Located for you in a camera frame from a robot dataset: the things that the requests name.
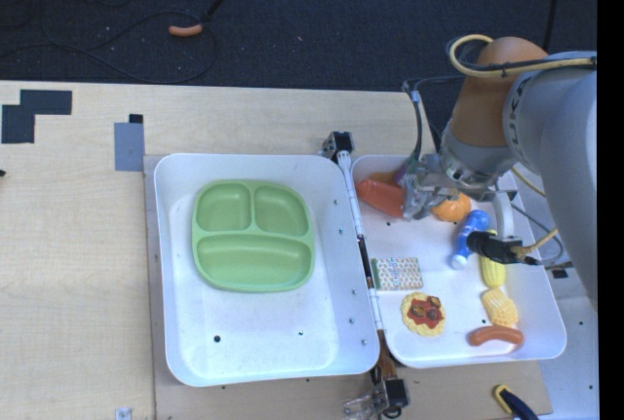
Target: green plate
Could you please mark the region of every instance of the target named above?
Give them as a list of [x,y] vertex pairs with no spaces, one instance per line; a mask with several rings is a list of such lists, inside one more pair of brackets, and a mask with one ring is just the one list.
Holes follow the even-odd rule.
[[192,217],[195,266],[217,288],[292,290],[314,270],[314,230],[291,188],[259,180],[221,180],[202,188]]

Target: blue bottle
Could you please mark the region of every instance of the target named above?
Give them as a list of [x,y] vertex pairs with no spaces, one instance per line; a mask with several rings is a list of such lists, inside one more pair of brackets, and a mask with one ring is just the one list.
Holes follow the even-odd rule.
[[466,239],[473,231],[486,231],[489,228],[489,215],[479,209],[470,210],[463,226],[455,239],[455,254],[450,259],[450,265],[453,269],[464,269],[468,261],[468,255],[472,253],[466,247]]

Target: white tray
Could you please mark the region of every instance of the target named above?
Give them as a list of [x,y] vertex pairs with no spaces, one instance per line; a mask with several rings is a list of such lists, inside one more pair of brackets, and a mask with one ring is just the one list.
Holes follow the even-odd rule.
[[[369,155],[353,163],[357,183],[372,172],[395,171],[406,156]],[[500,179],[501,189],[516,189],[510,173]],[[522,207],[520,196],[514,204]],[[419,289],[440,297],[447,310],[444,333],[422,337],[403,323],[401,302],[412,290],[377,291],[379,311],[392,355],[406,366],[426,368],[458,364],[547,360],[566,347],[566,328],[547,278],[541,266],[507,265],[503,291],[515,302],[525,335],[522,346],[492,340],[479,347],[468,344],[471,330],[489,323],[480,295],[488,288],[481,280],[476,253],[468,257],[465,269],[450,267],[456,233],[460,226],[428,216],[405,221],[386,215],[359,201],[369,258],[416,256],[424,286]],[[495,227],[491,205],[473,202],[473,208],[487,211]],[[514,210],[515,234],[525,245],[534,242],[527,219]]]
[[[197,192],[220,179],[261,179],[296,191],[310,209],[316,264],[285,292],[241,293],[209,286],[191,249]],[[167,364],[195,387],[345,375],[379,356],[364,268],[344,178],[312,155],[173,154],[154,171]]]

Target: wooden table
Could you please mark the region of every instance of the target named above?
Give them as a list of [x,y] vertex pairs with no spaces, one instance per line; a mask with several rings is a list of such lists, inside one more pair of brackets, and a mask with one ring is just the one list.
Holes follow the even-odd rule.
[[[354,157],[407,155],[409,98],[0,82],[0,103],[19,105],[24,91],[71,92],[71,111],[35,115],[34,142],[0,144],[1,416],[341,418],[341,402],[370,386],[367,374],[193,389],[163,371],[152,355],[144,172],[116,169],[115,125],[141,115],[146,155],[315,154],[333,131],[352,134]],[[399,373],[410,395],[402,420],[507,418],[491,396],[500,383],[538,414],[552,412],[537,362]]]

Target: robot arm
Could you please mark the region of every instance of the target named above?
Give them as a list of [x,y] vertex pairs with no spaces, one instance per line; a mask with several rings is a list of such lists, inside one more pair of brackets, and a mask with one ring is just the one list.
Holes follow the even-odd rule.
[[[469,67],[454,55],[470,40],[487,45]],[[404,216],[427,215],[452,189],[491,201],[491,187],[521,162],[542,177],[565,249],[598,310],[596,52],[548,56],[516,37],[466,36],[449,55],[466,78],[440,151],[411,162]],[[487,240],[482,234],[469,246],[492,256]],[[514,252],[517,245],[506,262],[518,261],[509,260]]]

